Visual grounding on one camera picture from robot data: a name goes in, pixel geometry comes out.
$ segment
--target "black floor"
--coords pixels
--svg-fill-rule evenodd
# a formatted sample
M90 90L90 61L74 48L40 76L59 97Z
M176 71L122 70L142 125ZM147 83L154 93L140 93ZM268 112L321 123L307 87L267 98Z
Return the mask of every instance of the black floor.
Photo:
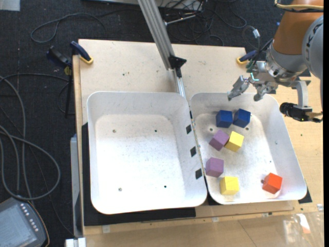
M244 26L257 28L263 44L274 36L284 13L273 6L274 0L227 1L208 0L203 19L196 17L169 25L168 33L172 43L245 47L246 51L251 51L254 48L249 43L257 44L250 30L246 32L248 42L244 40ZM166 9L162 8L161 13L167 22L179 17L179 10L170 9L170 5ZM31 33L37 27L56 19L62 19L57 29L58 22L50 23L38 29L32 39ZM50 197L33 201L47 226L50 246L58 247L64 246L65 239L72 238L70 139L75 134L75 117L69 115L65 118L61 111L65 109L66 100L66 88L62 89L67 85L65 80L68 78L62 68L47 59L46 52L53 45L61 53L70 56L69 44L79 38L153 41L139 6L80 0L21 0L20 12L0 10L0 76L12 75L8 81L21 97L26 118L25 139L53 156L61 170L60 182L51 194L60 219L52 207ZM72 95L70 113L74 112L73 101ZM23 119L15 91L5 81L1 81L0 126L13 136L22 137ZM5 158L1 174L5 175L10 190L29 197L23 174L20 175L20 190L16 191L17 163L14 148L7 137L0 137ZM22 144L16 142L16 145L22 158ZM25 146L25 165L32 197L45 194L56 183L54 164L38 149L30 148L29 145ZM2 202L10 194L4 189L2 181L0 184Z

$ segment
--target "metal plate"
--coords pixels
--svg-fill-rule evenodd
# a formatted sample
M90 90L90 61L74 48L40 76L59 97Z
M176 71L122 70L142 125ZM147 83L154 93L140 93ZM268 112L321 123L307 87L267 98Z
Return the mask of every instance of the metal plate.
M186 99L96 92L87 100L91 200L104 214L195 207L207 196Z
M307 192L306 183L291 144L277 101L265 95L258 102L253 93L244 93L228 101L227 93L198 93L191 98L191 111L200 145L203 165L210 157L224 160L224 173L219 178L206 176L212 198L220 204L239 204L279 200L298 200ZM250 111L251 119L246 128L231 125L216 127L219 110L239 108ZM235 131L244 136L241 148L233 152L220 151L209 145L218 129L228 135ZM283 178L281 190L275 195L262 189L262 180L270 173ZM238 177L240 191L232 196L222 195L220 180L225 176Z

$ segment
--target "yellow cube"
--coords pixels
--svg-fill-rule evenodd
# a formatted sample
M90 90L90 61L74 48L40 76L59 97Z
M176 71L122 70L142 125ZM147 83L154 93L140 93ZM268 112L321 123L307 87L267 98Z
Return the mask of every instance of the yellow cube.
M237 177L223 177L220 187L222 195L234 195L239 191L239 180Z
M245 137L243 135L232 131L230 134L230 139L224 145L224 147L232 150L233 152L237 152L239 150L239 148L242 146L244 138Z

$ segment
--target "cube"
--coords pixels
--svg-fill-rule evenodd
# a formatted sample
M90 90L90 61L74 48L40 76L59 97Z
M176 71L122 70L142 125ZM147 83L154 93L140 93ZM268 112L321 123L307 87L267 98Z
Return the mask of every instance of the cube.
M234 114L233 124L242 128L246 127L250 123L250 115L250 112L238 109Z
M282 185L282 177L270 173L264 179L263 190L275 194L281 189L281 185Z
M216 115L216 126L229 128L233 123L233 113L231 111L220 110Z
M225 148L230 149L233 152L237 152L242 146L244 138L245 137L243 135L232 131L228 142L225 144Z
M224 160L211 157L206 162L206 175L218 178L224 172Z
M237 177L223 177L220 188L222 195L234 195L239 191L239 180Z
M213 138L210 140L209 144L215 148L216 150L220 151L224 145L227 143L229 139L229 135L225 132L223 132L221 129L219 129Z

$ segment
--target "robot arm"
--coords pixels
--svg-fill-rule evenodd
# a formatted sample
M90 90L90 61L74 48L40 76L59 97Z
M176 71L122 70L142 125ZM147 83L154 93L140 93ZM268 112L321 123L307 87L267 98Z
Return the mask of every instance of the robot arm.
M293 0L290 5L282 5L280 1L275 1L276 6L286 12L267 49L266 60L250 61L247 65L250 77L240 76L228 98L240 95L249 84L257 89L255 101L279 85L291 87L298 91L298 104L284 103L280 111L299 121L317 121L308 106L309 81L302 81L298 76L308 69L321 80L322 102L324 0Z

